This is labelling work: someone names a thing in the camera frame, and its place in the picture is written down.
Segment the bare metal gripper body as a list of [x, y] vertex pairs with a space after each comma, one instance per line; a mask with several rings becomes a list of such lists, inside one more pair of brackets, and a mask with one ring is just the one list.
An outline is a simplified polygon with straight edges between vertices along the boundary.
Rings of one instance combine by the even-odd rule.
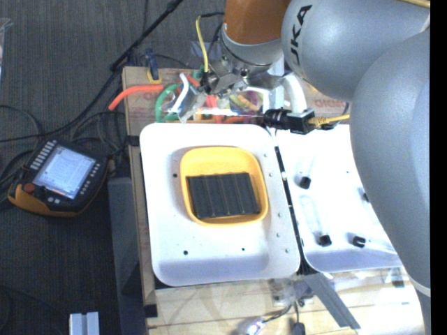
[[222, 57], [209, 63], [208, 71], [205, 72], [205, 91], [223, 95], [245, 87], [273, 89], [277, 85], [277, 76], [269, 73], [269, 68]]

